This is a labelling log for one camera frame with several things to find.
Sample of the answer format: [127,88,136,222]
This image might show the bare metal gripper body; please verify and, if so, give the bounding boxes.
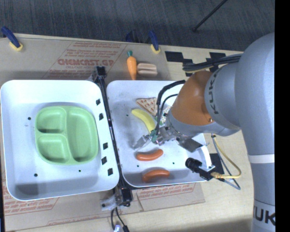
[155,126,184,147]

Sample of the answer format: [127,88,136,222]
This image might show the orange sausage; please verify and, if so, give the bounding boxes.
[135,149,164,162]
[142,169,171,183]

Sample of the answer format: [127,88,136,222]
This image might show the white plastic tray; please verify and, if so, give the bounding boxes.
[0,79,120,202]
[106,80,210,189]

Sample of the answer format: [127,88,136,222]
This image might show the yellow banana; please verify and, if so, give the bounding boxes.
[131,108,156,133]

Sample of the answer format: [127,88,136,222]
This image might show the white sprinkled doughnut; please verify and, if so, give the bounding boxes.
[158,105,172,127]

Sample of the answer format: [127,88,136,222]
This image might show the thin black rod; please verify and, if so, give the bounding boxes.
[99,77,124,190]

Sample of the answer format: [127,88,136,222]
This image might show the pizza slice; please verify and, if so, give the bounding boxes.
[135,97,158,116]

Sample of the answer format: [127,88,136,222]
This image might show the green divided plate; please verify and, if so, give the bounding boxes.
[34,106,99,165]

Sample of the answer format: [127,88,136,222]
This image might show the tan hot dog bun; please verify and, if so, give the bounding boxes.
[137,62,158,77]

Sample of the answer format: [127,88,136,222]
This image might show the orange carrot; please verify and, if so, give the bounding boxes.
[126,50,138,81]

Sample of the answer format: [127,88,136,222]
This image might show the brown cardboard board, red print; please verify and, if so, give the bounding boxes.
[0,32,206,232]

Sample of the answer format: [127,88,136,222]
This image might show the black cylinder on white bracket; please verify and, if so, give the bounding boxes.
[185,145,217,181]

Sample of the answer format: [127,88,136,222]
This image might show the black block with thin wires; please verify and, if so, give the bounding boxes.
[95,66,107,80]
[114,187,134,207]

